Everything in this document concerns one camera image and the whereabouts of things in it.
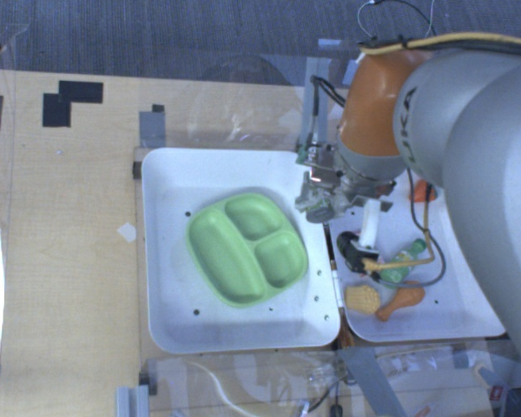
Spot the brown chicken drumstick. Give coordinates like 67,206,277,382
374,281,426,323

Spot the orange carrot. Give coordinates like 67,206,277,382
409,179,438,203

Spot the black cylinder on white bracket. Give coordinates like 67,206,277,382
335,199,382,275

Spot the yellow corn cob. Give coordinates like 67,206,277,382
344,284,381,317

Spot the green plastic bottle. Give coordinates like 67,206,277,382
379,238,428,284

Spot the thin black and white rod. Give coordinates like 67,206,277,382
325,222,346,347

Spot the green divided plate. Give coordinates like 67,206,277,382
185,192,310,309

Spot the white plastic tray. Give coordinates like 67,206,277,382
141,147,342,355
328,180,507,344

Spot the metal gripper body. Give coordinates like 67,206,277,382
302,143,362,211

